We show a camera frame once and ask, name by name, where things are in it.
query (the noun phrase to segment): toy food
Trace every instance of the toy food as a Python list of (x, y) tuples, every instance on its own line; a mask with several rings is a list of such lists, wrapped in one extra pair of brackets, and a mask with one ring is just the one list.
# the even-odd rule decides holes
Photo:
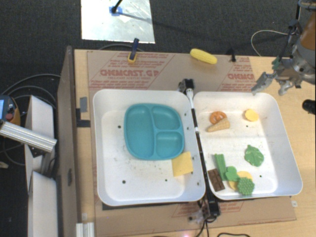
[(245, 118), (249, 121), (257, 121), (259, 119), (259, 115), (253, 109), (248, 109), (245, 111)]
[(237, 188), (241, 194), (251, 195), (255, 188), (255, 184), (252, 182), (251, 179), (247, 177), (242, 177), (238, 181)]
[(259, 151), (259, 149), (248, 145), (245, 151), (245, 160), (247, 162), (249, 162), (253, 166), (259, 167), (263, 163), (264, 159), (265, 157)]
[(215, 161), (216, 161), (216, 165), (217, 165), (217, 169), (218, 169), (218, 173), (221, 176), (223, 181), (227, 181), (226, 178), (226, 163), (225, 163), (225, 158), (223, 154), (215, 154)]
[(209, 170), (207, 173), (208, 173), (209, 180), (211, 181), (213, 188), (216, 192), (225, 189), (221, 176), (219, 175), (219, 172), (216, 168)]
[(223, 112), (213, 112), (211, 116), (209, 117), (209, 121), (211, 121), (212, 124), (216, 124), (222, 119), (227, 118), (226, 114)]
[(237, 182), (240, 179), (240, 177), (237, 174), (237, 170), (236, 170), (235, 167), (230, 166), (230, 167), (227, 167), (226, 170), (227, 171), (226, 171), (225, 175), (226, 175), (226, 178), (227, 178), (228, 181)]
[[(237, 172), (237, 175), (240, 177), (240, 178), (243, 178), (243, 177), (246, 177), (248, 179), (251, 179), (252, 180), (252, 176), (249, 172), (247, 171), (239, 171)], [(234, 191), (237, 191), (238, 190), (238, 182), (234, 182), (234, 181), (228, 181), (228, 184), (229, 186), (234, 190)]]
[(189, 151), (181, 153), (171, 160), (173, 176), (181, 176), (193, 172), (193, 163)]
[(230, 128), (231, 124), (230, 122), (228, 121), (227, 118), (223, 118), (222, 120), (220, 120), (218, 123), (210, 126), (207, 131), (208, 132), (215, 132), (215, 131), (218, 131), (218, 130), (223, 130), (223, 129), (228, 129)]

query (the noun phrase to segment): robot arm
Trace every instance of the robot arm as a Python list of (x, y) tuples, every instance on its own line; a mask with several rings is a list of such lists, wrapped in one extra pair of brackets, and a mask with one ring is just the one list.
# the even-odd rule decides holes
[[(257, 84), (251, 89), (254, 95), (267, 88), (274, 79), (280, 84), (278, 93), (281, 96), (284, 95), (289, 88), (300, 88), (302, 81), (315, 85), (316, 0), (308, 0), (309, 2), (304, 1), (305, 0), (299, 0), (298, 4), (313, 12), (304, 30), (302, 30), (297, 20), (290, 23), (288, 43), (292, 35), (299, 36), (293, 45), (292, 55), (290, 58), (284, 59), (282, 58), (284, 50), (281, 52), (272, 62), (273, 72), (271, 74), (264, 72), (257, 80)], [(308, 112), (315, 114), (315, 101), (312, 101), (312, 103), (309, 102), (308, 105), (303, 104), (303, 108), (304, 110), (308, 108)]]

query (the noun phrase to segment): yellow lemon slice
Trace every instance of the yellow lemon slice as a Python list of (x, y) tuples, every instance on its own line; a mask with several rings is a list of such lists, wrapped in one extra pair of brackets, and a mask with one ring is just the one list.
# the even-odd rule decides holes
[(248, 109), (245, 112), (245, 117), (249, 121), (257, 121), (259, 119), (259, 115), (253, 109)]
[[(237, 175), (238, 175), (240, 178), (241, 178), (241, 177), (247, 177), (247, 178), (249, 178), (249, 179), (252, 180), (252, 175), (251, 175), (249, 172), (247, 172), (247, 171), (239, 171), (239, 172), (237, 172)], [(237, 190), (238, 190), (238, 188), (237, 188), (238, 182), (228, 181), (228, 184), (229, 184), (229, 186), (230, 186), (234, 191), (237, 191)]]

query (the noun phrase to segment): cable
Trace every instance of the cable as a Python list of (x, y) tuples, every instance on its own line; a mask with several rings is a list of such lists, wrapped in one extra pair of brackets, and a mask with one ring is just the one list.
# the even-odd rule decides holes
[(10, 96), (10, 95), (11, 95), (12, 93), (14, 93), (15, 91), (18, 91), (18, 90), (24, 89), (24, 88), (39, 89), (39, 90), (45, 92), (46, 94), (48, 94), (48, 95), (53, 99), (54, 103), (56, 103), (56, 99), (54, 98), (54, 96), (53, 96), (48, 90), (46, 90), (46, 89), (44, 89), (44, 88), (42, 88), (42, 87), (32, 86), (32, 85), (27, 85), (27, 86), (18, 87), (18, 88), (16, 88), (16, 89), (10, 91), (10, 92), (8, 93), (8, 96)]
[(5, 95), (6, 92), (8, 92), (9, 90), (11, 90), (13, 87), (19, 85), (20, 83), (33, 79), (33, 78), (37, 78), (37, 77), (56, 77), (56, 78), (60, 78), (59, 75), (55, 75), (55, 74), (38, 74), (38, 75), (34, 75), (34, 76), (30, 76), (27, 78), (24, 78), (18, 82), (16, 82), (15, 84), (11, 85), (9, 88), (7, 88), (3, 93), (1, 93), (1, 95)]
[(307, 10), (316, 10), (316, 0), (298, 0), (297, 4)]
[(3, 138), (3, 140), (2, 140), (2, 151), (1, 151), (1, 153), (4, 153), (4, 155), (8, 158), (8, 160), (9, 160), (10, 162), (14, 163), (15, 165), (18, 165), (18, 166), (25, 166), (24, 163), (20, 163), (20, 162), (17, 162), (17, 161), (15, 161), (15, 160), (13, 160), (13, 159), (7, 154), (7, 152), (6, 152), (7, 149), (5, 148), (4, 143), (5, 143), (5, 138)]
[(229, 235), (229, 236), (246, 236), (246, 237), (250, 237), (249, 235), (247, 234), (230, 234), (230, 233), (220, 233), (218, 234), (217, 237), (220, 237), (221, 235)]
[(201, 227), (201, 230), (199, 231), (199, 233), (195, 237), (199, 237), (202, 234), (202, 232), (204, 230), (205, 223), (206, 223), (206, 220), (204, 220), (203, 225)]
[(298, 5), (297, 3), (297, 6), (296, 6), (296, 19), (297, 20), (300, 20), (300, 16), (301, 16), (301, 7)]
[(56, 160), (56, 159), (57, 159), (57, 156), (55, 156), (53, 159), (51, 159), (51, 160), (49, 161), (48, 170), (50, 169), (51, 163), (52, 163), (54, 160)]
[(287, 33), (282, 33), (282, 32), (278, 32), (278, 31), (274, 31), (274, 30), (260, 30), (260, 31), (255, 32), (255, 33), (251, 36), (250, 43), (251, 43), (251, 46), (252, 46), (253, 50), (254, 50), (259, 56), (261, 56), (261, 54), (260, 54), (260, 53), (257, 51), (257, 49), (254, 47), (252, 40), (253, 40), (253, 37), (255, 37), (255, 35), (257, 35), (258, 33), (262, 33), (262, 32), (269, 32), (269, 33), (276, 33), (276, 34), (288, 35)]
[[(19, 98), (23, 98), (23, 97), (31, 97), (32, 95), (21, 95), (21, 96), (17, 96), (14, 98), (14, 100), (17, 100)], [(56, 106), (54, 104), (52, 104), (50, 101), (48, 101), (47, 99), (40, 97), (40, 96), (35, 96), (37, 98), (39, 98), (40, 100), (43, 100), (44, 102), (48, 103), (52, 108), (56, 109)]]
[(213, 219), (213, 220), (207, 220), (207, 219), (206, 219), (206, 222), (207, 222), (207, 223), (213, 223), (216, 219), (217, 219), (217, 217), (216, 217), (215, 219)]
[(0, 154), (1, 154), (1, 153), (4, 153), (4, 152), (7, 152), (7, 151), (10, 151), (10, 150), (13, 150), (13, 149), (16, 149), (16, 148), (19, 148), (19, 147), (21, 147), (21, 146), (23, 146), (23, 145), (24, 145), (24, 144), (20, 144), (20, 145), (11, 147), (11, 148), (7, 148), (7, 149), (5, 149), (5, 150), (0, 151)]
[(207, 226), (207, 220), (205, 221), (205, 227), (206, 227), (207, 237), (209, 237), (209, 231), (208, 231), (208, 226)]
[[(130, 48), (132, 48), (132, 46), (129, 45), (129, 44), (108, 44), (108, 45), (105, 45), (105, 46), (99, 48), (99, 50), (103, 50), (103, 49), (106, 49), (106, 48), (109, 48), (109, 47), (113, 47), (113, 46), (123, 46), (123, 47), (130, 47)], [(144, 50), (142, 50), (140, 48), (137, 48), (137, 51), (144, 52)]]

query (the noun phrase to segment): black carpet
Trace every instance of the black carpet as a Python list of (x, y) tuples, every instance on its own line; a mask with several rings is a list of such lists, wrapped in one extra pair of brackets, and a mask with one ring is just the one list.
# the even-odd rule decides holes
[[(156, 44), (140, 44), (145, 51), (188, 53), (194, 47), (214, 54), (233, 48), (236, 55), (256, 55), (250, 44), (258, 30), (287, 32), (296, 15), (297, 0), (150, 0)], [(302, 11), (302, 24), (309, 17)], [(13, 83), (40, 73), (59, 74), (67, 45), (98, 49), (106, 41), (81, 39), (80, 0), (0, 0), (0, 94)], [(263, 56), (277, 56), (286, 38), (260, 33), (254, 39)], [(55, 95), (58, 80), (33, 79), (28, 85)], [(12, 96), (47, 95), (19, 90)], [(21, 111), (27, 98), (19, 99)], [(23, 162), (23, 151), (8, 154)], [(0, 161), (0, 237), (27, 235), (27, 192), (24, 168)]]

